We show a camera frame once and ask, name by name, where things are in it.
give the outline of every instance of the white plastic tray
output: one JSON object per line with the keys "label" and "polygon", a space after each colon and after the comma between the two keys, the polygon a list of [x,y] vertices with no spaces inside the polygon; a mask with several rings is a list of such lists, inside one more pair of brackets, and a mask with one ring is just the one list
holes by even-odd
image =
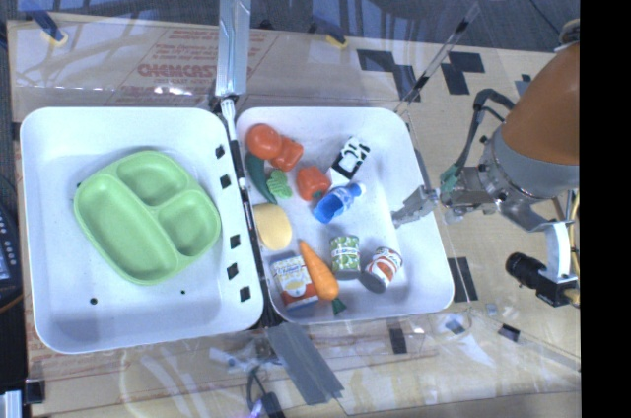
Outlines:
{"label": "white plastic tray", "polygon": [[[312,215],[313,204],[298,195],[298,168],[288,173],[295,193],[278,203],[292,225],[292,241],[286,250],[261,247],[272,302],[279,314],[298,323],[323,323],[434,313],[451,303],[454,281],[434,214],[398,229],[390,216],[390,211],[400,209],[403,201],[423,184],[410,134],[397,114],[378,107],[256,107],[246,110],[237,120],[242,144],[256,123],[267,123],[304,146],[298,168],[317,165],[325,172],[351,136],[371,147],[368,159],[353,178],[364,182],[368,191],[349,211],[327,225]],[[252,204],[266,202],[249,183]],[[287,311],[271,279],[270,263],[289,252],[299,254],[298,240],[304,240],[330,264],[330,238],[346,234],[359,237],[363,265],[378,246],[388,246],[402,255],[403,267],[387,290],[375,294],[357,280],[340,281],[340,299],[347,306],[343,313],[334,316],[331,304],[324,301]]]}
{"label": "white plastic tray", "polygon": [[[228,138],[215,115],[195,108],[49,107],[25,119],[21,145],[35,328],[50,348],[92,352],[245,330],[258,321],[262,292]],[[151,286],[122,279],[73,213],[77,183],[145,149],[179,161],[222,218],[213,248]],[[222,176],[230,181],[225,188]]]}

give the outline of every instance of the toy tomato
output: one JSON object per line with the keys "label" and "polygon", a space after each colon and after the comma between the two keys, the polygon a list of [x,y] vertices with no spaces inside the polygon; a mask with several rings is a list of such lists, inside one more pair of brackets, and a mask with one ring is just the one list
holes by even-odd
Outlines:
{"label": "toy tomato", "polygon": [[282,137],[283,145],[280,151],[280,155],[274,157],[270,164],[279,170],[290,171],[294,168],[294,166],[300,161],[301,157],[305,149],[303,145],[297,143],[293,139],[288,138],[287,136]]}
{"label": "toy tomato", "polygon": [[331,187],[331,180],[317,166],[302,168],[296,176],[300,196],[306,201],[320,199]]}
{"label": "toy tomato", "polygon": [[253,155],[267,161],[278,157],[283,148],[283,138],[266,123],[257,123],[247,132],[245,144]]}

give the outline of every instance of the blue bottle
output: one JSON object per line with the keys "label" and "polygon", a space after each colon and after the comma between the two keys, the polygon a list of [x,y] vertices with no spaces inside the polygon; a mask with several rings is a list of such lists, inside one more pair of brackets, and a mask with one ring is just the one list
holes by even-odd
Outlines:
{"label": "blue bottle", "polygon": [[366,191],[363,183],[349,183],[346,186],[337,186],[328,192],[314,208],[315,217],[323,224],[328,224],[333,218],[338,217],[355,200]]}

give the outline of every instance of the plastic toy food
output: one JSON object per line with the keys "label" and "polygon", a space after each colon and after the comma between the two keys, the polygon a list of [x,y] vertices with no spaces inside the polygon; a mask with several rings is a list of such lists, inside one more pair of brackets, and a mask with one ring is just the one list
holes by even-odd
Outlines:
{"label": "plastic toy food", "polygon": [[317,302],[316,287],[301,256],[277,260],[270,269],[287,310]]}
{"label": "plastic toy food", "polygon": [[252,208],[260,240],[271,250],[284,249],[292,239],[292,226],[287,214],[277,204],[256,204]]}
{"label": "plastic toy food", "polygon": [[267,161],[280,155],[283,138],[266,123],[257,123],[247,132],[245,144],[253,155]]}
{"label": "plastic toy food", "polygon": [[402,266],[403,259],[397,251],[381,246],[375,250],[373,259],[366,266],[360,281],[371,292],[382,294]]}
{"label": "plastic toy food", "polygon": [[331,180],[317,166],[302,168],[296,175],[300,196],[306,201],[320,199],[331,187]]}
{"label": "plastic toy food", "polygon": [[328,192],[314,208],[314,216],[323,224],[328,224],[333,218],[340,216],[350,208],[355,200],[366,191],[364,183],[349,183],[347,186],[337,186]]}
{"label": "plastic toy food", "polygon": [[338,280],[352,280],[361,274],[359,238],[337,236],[330,240],[331,270]]}
{"label": "plastic toy food", "polygon": [[272,171],[267,180],[267,188],[274,197],[279,199],[289,199],[294,194],[289,186],[287,175],[281,170]]}
{"label": "plastic toy food", "polygon": [[305,149],[303,148],[303,145],[297,143],[291,138],[288,138],[287,136],[282,137],[282,143],[280,154],[272,158],[270,164],[274,168],[286,173],[287,171],[292,170],[298,161],[300,161]]}
{"label": "plastic toy food", "polygon": [[252,178],[252,183],[256,189],[263,194],[265,200],[272,204],[278,204],[274,194],[269,191],[267,186],[267,178],[265,177],[265,161],[257,157],[256,155],[247,152],[245,154],[245,168],[249,173],[249,177]]}
{"label": "plastic toy food", "polygon": [[371,149],[358,138],[349,138],[337,154],[335,162],[326,172],[326,175],[331,178],[331,185],[333,187],[345,185],[353,179],[370,152]]}
{"label": "plastic toy food", "polygon": [[304,241],[300,241],[300,254],[303,256],[309,275],[314,282],[317,296],[325,301],[332,301],[333,314],[346,310],[346,305],[337,297],[339,295],[339,283],[324,261]]}

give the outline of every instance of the green label can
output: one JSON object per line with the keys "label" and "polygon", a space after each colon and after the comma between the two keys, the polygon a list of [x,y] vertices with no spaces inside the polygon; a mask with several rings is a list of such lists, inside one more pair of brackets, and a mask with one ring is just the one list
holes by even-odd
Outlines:
{"label": "green label can", "polygon": [[338,236],[330,240],[331,270],[338,280],[359,277],[362,269],[359,258],[359,238]]}

